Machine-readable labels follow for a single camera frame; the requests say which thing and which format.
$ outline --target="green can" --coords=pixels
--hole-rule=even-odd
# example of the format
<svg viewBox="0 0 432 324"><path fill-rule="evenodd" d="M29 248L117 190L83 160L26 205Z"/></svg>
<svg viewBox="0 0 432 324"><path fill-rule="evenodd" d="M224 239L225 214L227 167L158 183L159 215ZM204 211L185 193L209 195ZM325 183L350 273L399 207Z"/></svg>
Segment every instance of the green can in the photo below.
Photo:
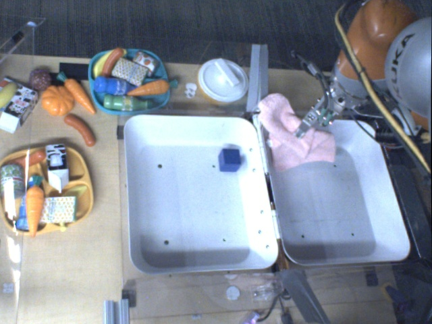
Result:
<svg viewBox="0 0 432 324"><path fill-rule="evenodd" d="M13 191L15 198L21 198L26 192L24 170L20 165L4 165L0 169L0 195L3 198L6 191Z"/></svg>

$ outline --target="white plastic tray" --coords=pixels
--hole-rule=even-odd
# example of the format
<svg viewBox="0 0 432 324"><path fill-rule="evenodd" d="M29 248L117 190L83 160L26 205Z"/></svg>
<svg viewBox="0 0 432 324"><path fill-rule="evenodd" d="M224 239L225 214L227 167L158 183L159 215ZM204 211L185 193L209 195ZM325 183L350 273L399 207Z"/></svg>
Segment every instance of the white plastic tray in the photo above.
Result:
<svg viewBox="0 0 432 324"><path fill-rule="evenodd" d="M410 240L381 147L354 121L336 120L330 132L334 164L270 170L286 254L301 265L405 259Z"/></svg>
<svg viewBox="0 0 432 324"><path fill-rule="evenodd" d="M237 117L137 115L124 130L130 256L146 273L264 269L277 241L257 133ZM240 149L235 173L222 148Z"/></svg>

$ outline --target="pink cloth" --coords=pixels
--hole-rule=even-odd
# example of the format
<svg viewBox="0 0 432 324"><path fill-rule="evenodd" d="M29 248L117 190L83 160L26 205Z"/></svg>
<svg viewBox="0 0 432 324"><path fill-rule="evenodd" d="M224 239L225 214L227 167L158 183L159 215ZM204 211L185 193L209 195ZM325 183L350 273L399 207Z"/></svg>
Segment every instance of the pink cloth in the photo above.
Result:
<svg viewBox="0 0 432 324"><path fill-rule="evenodd" d="M334 135L310 128L303 138L294 132L301 124L290 102L281 94L270 94L259 104L259 119L269 132L273 166L283 171L314 161L335 161L336 143Z"/></svg>

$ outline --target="green bottle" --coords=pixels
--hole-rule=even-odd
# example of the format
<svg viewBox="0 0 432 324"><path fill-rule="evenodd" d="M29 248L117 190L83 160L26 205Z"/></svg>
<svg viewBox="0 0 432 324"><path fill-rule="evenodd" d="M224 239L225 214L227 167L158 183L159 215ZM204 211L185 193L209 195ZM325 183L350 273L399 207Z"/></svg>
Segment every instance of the green bottle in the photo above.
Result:
<svg viewBox="0 0 432 324"><path fill-rule="evenodd" d="M106 94L103 98L103 106L115 111L144 111L152 108L153 102L150 100L142 101L133 96L113 96Z"/></svg>

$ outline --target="yellow plate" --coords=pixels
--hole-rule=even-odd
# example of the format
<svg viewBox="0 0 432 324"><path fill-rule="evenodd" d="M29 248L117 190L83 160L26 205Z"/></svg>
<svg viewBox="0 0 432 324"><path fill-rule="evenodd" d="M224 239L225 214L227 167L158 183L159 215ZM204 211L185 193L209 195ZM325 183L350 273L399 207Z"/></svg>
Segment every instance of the yellow plate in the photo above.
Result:
<svg viewBox="0 0 432 324"><path fill-rule="evenodd" d="M32 148L30 149L30 154L34 151L37 151L43 148ZM18 157L23 157L27 153L27 150L18 151L16 153L12 153L9 156L5 157L0 162L0 167L7 162L17 159ZM52 187L48 183L48 169L47 169L47 160L37 163L33 165L28 170L28 175L38 175L43 177L42 188L45 192L45 197L58 197L62 194L66 193L66 191L78 185L85 185L87 187L87 191L83 193L77 199L76 206L76 220L75 222L67 223L66 225L69 227L80 222L82 219L88 216L88 214L93 209L93 187L90 179L90 174L88 173L87 165L82 158L82 156L73 148L66 147L66 155L67 155L67 165L69 167L69 183L64 187L62 193L60 194L54 187ZM20 201L16 200L16 212L19 212ZM5 209L3 208L2 200L0 200L0 209L1 209L1 217L5 222L5 225L12 231L15 231L16 228L14 226L14 222L8 219ZM38 227L38 233L49 233L55 232L57 230L62 230L63 228L59 224L54 223L40 223ZM28 232L17 229L17 232L20 232L24 235L29 235Z"/></svg>

